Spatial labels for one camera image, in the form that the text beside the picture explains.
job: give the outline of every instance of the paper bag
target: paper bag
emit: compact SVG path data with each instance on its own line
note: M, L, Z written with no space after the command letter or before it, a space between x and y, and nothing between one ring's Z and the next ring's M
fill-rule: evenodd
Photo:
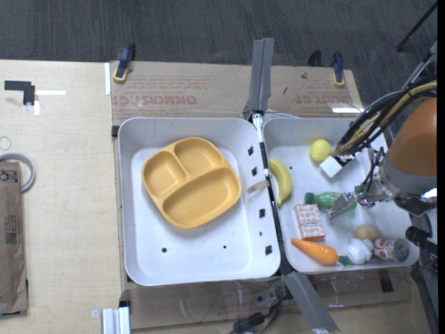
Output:
M0 313L27 307L19 162L0 162Z

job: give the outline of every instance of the yellow cable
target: yellow cable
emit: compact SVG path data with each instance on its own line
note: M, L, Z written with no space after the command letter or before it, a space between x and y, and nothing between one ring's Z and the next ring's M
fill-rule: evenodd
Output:
M400 100L389 110L388 114L379 122L379 125L382 125L384 122L386 122L390 117L399 110L406 102L408 102L411 98L411 95L419 94L428 90L436 89L437 88L437 82L427 83L422 86L418 86L416 88L413 88L410 93L405 94L400 98ZM420 96L419 99L429 98L425 95ZM339 154L342 154L345 152L350 146L354 145L357 140L359 140L363 135L367 132L367 129L372 123L380 116L380 113L375 114L371 119L367 120L349 139L349 141L346 141L343 145L339 146L334 152L332 153L332 156L337 156Z

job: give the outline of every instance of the metal ring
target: metal ring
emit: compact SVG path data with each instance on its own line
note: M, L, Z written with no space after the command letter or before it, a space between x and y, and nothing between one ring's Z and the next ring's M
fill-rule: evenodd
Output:
M3 140L3 139L5 139L5 140L7 140L9 142L8 146L5 147L5 148L1 147L1 140ZM11 139L9 137L7 137L7 136L0 136L0 150L7 151L7 150L9 150L11 145L12 145L12 142L11 142Z
M34 180L35 180L35 167L34 167L33 163L31 162L31 160L28 157L26 157L22 153L9 152L9 153L5 153L5 154L0 154L0 161L5 161L7 159L16 159L18 161L22 161L31 170L31 176L29 177L29 180L20 189L20 191L22 193L25 193L26 191L28 191L31 188L31 186L33 185Z

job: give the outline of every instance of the blue clamp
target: blue clamp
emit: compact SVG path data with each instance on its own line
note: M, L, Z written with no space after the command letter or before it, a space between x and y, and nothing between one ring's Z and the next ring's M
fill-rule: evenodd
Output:
M345 80L343 77L343 57L341 57L341 53L338 51L332 56L332 67L334 68L334 73L332 74L334 85L341 88L345 85Z
M124 47L124 51L120 57L119 65L114 69L113 80L116 83L124 83L127 78L127 65L128 62L134 59L134 47L135 45L127 43Z

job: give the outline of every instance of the red and white box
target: red and white box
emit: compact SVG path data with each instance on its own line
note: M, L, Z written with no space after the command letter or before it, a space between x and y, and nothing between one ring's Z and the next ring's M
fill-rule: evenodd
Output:
M319 240L325 237L325 229L317 204L299 204L294 210L303 240Z

